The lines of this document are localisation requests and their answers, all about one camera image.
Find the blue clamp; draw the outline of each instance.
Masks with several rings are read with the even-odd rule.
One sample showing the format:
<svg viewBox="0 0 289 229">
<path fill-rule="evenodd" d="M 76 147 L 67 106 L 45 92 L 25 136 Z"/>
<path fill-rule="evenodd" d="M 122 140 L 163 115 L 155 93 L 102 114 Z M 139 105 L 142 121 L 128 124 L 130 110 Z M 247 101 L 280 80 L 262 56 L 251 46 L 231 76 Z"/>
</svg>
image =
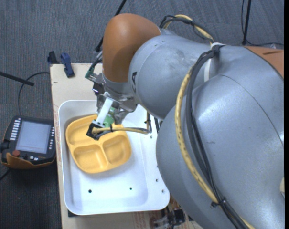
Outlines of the blue clamp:
<svg viewBox="0 0 289 229">
<path fill-rule="evenodd" d="M 62 63 L 65 65 L 64 72 L 66 73 L 67 77 L 74 76 L 74 72 L 71 65 L 71 58 L 69 54 L 63 52 L 60 55 L 60 58 L 62 59 Z"/>
</svg>

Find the yellow plate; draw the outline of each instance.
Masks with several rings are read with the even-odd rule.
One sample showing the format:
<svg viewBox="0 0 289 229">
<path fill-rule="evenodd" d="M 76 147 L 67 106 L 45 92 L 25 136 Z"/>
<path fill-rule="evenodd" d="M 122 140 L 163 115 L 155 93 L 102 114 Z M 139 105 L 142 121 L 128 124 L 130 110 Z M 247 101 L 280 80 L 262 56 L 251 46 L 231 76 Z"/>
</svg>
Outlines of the yellow plate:
<svg viewBox="0 0 289 229">
<path fill-rule="evenodd" d="M 87 173 L 98 173 L 116 168 L 127 162 L 131 145 L 125 131 L 115 131 L 94 140 L 86 135 L 92 120 L 90 115 L 73 121 L 66 129 L 66 141 L 77 166 Z"/>
</svg>

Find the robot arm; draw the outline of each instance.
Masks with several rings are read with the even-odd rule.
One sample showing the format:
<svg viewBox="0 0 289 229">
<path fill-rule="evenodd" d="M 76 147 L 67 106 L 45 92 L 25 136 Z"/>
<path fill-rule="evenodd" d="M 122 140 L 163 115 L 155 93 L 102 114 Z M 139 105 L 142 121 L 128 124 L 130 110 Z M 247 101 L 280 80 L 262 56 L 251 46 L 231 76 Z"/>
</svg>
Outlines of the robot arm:
<svg viewBox="0 0 289 229">
<path fill-rule="evenodd" d="M 158 167 L 189 216 L 205 229 L 284 228 L 283 50 L 213 46 L 138 15 L 114 17 L 87 134 L 140 104 L 162 120 Z"/>
</svg>

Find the gray carpet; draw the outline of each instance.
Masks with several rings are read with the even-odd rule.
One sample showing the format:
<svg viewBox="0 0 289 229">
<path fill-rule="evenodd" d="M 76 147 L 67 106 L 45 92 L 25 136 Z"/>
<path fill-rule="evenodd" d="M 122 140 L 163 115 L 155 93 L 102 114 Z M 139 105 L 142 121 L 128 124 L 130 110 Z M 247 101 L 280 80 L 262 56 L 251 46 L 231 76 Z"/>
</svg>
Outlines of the gray carpet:
<svg viewBox="0 0 289 229">
<path fill-rule="evenodd" d="M 205 27 L 216 42 L 241 45 L 247 1 L 128 0 L 121 13 L 135 13 L 157 25 L 166 15 L 184 14 Z M 93 63 L 109 19 L 122 0 L 0 0 L 0 71 L 26 79 L 48 72 L 47 57 L 67 52 L 73 63 Z M 202 42 L 180 22 L 169 26 L 178 35 Z M 248 45 L 284 48 L 284 0 L 252 0 Z M 31 79 L 20 95 L 23 115 L 52 118 L 48 74 Z M 21 83 L 0 76 L 0 144 L 18 114 Z M 7 168 L 0 163 L 0 176 Z M 37 170 L 12 170 L 0 180 L 0 229 L 59 229 L 61 217 L 56 162 Z"/>
</svg>

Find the white tray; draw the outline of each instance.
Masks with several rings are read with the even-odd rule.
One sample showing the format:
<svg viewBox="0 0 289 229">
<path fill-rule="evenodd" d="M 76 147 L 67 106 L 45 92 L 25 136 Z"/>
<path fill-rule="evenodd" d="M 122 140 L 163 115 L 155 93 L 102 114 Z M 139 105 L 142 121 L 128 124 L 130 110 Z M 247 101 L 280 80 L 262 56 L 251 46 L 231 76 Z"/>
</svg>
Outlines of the white tray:
<svg viewBox="0 0 289 229">
<path fill-rule="evenodd" d="M 75 164 L 65 141 L 65 130 L 74 120 L 96 113 L 96 101 L 70 100 L 59 110 L 64 201 L 76 215 L 159 210 L 170 201 L 170 193 L 159 173 L 155 145 L 157 132 L 152 119 L 152 134 L 127 132 L 132 154 L 123 165 L 96 174 L 83 172 Z M 138 105 L 127 115 L 125 127 L 146 128 L 146 110 Z"/>
</svg>

